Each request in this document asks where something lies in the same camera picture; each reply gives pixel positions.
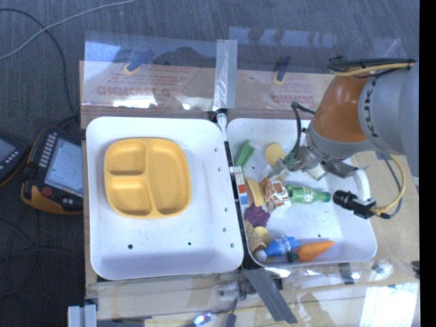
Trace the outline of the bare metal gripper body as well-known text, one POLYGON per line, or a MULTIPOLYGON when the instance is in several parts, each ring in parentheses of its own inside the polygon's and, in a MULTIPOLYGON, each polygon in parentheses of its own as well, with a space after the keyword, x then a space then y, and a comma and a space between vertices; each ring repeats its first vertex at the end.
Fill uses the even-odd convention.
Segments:
POLYGON ((322 156, 322 152, 316 146, 304 144, 285 156, 285 167, 291 172, 306 172, 316 168, 322 156))

